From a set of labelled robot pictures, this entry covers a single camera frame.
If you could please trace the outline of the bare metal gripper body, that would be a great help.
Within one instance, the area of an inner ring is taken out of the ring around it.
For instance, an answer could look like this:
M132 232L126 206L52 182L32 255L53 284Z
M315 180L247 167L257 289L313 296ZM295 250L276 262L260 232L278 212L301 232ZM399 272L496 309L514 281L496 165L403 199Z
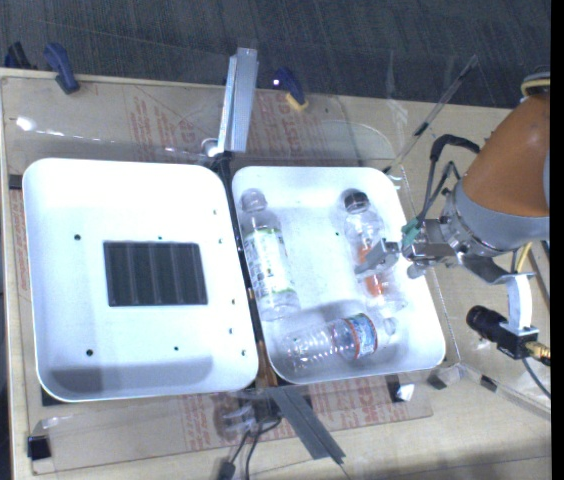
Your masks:
M401 233L401 251L410 262L410 279L423 276L439 264L455 266L461 262L461 256L479 256L485 251L485 243L460 217L413 218L401 228Z

